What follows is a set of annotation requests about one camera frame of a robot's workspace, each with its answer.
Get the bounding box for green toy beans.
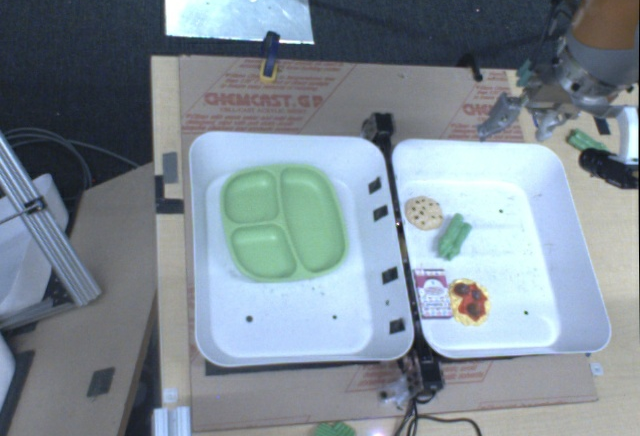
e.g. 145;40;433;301
566;127;608;153
437;212;472;261

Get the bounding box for brown cardboard board red print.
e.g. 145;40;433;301
177;55;599;433

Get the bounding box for green ridged toy vegetable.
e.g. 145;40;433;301
313;419;357;436

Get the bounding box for black cylinder on white bracket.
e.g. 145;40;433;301
578;105;640;190

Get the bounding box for white plastic tray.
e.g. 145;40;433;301
391;138;612;359
188;130;415;368

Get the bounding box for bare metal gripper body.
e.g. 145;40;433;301
524;49;623;121

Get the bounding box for tan chocolate chip biscuit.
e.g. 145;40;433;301
404;195;443;231

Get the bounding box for green divided plate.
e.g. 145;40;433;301
219;163;349;283

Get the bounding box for red and white carton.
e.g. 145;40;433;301
412;266;453;320

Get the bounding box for thin black rod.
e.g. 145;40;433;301
381;133;432;365

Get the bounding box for yellow pasta with red sauce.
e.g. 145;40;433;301
448;277;491;327

